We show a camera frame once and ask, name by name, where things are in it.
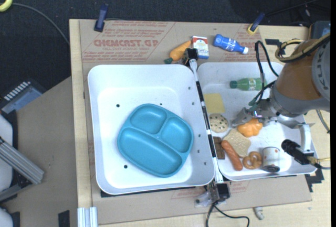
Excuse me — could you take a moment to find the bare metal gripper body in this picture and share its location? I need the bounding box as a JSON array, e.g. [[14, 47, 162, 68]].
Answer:
[[248, 98, 284, 124]]

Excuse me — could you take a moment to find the orange croissant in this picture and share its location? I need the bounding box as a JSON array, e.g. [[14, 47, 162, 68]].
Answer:
[[237, 118, 264, 138]]

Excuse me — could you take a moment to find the chocolate chip biscuit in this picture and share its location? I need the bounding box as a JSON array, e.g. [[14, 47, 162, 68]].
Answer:
[[208, 113, 229, 133]]

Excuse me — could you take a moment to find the white bread slice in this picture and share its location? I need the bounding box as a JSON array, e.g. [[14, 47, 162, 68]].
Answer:
[[223, 128, 252, 158]]

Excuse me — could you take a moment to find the green bottle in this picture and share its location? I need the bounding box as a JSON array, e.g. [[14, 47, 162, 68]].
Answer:
[[229, 77, 267, 92]]

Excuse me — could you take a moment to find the yellow cheese slice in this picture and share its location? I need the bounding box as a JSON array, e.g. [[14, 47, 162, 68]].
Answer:
[[203, 93, 226, 114]]

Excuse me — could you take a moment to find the white can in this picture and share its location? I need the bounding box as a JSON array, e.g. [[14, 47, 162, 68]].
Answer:
[[262, 146, 281, 173]]

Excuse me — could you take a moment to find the brown chocolate bar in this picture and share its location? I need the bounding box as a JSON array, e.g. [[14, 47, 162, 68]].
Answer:
[[212, 136, 226, 160]]

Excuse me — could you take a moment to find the orange sausage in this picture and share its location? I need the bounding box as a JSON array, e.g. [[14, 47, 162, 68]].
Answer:
[[220, 139, 244, 171]]

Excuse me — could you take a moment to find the brown pretzel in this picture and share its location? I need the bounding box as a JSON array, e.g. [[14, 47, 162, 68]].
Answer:
[[242, 151, 263, 170]]

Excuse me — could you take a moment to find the thin black and white rod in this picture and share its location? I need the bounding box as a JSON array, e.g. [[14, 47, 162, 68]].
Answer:
[[189, 59, 224, 184]]

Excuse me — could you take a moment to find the white plastic tray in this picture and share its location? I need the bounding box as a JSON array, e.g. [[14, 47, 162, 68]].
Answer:
[[87, 63, 217, 196], [196, 61, 319, 182]]

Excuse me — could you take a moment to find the blue bottle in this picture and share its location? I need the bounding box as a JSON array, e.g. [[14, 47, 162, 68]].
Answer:
[[212, 34, 249, 56]]

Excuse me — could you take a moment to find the white and orange carton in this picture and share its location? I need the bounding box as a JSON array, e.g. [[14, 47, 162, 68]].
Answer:
[[190, 35, 210, 60]]

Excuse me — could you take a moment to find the orange carrot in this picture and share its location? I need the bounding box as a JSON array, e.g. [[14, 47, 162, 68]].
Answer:
[[164, 40, 193, 65]]

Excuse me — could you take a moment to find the blue divided plate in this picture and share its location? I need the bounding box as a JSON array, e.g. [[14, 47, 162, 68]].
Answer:
[[117, 103, 195, 178]]

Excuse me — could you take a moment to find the brown cardboard board red print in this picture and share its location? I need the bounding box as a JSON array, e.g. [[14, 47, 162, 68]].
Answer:
[[78, 20, 313, 225]]

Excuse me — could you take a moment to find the yellow banana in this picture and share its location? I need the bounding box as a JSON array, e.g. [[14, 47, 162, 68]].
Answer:
[[0, 0, 14, 13]]

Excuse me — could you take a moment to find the black cylinder on white bracket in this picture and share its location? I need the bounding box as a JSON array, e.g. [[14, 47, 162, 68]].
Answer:
[[277, 115, 319, 167]]

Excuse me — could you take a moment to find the black block with thin wires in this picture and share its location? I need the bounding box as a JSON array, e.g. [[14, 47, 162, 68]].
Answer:
[[204, 182, 232, 206], [183, 48, 198, 66]]

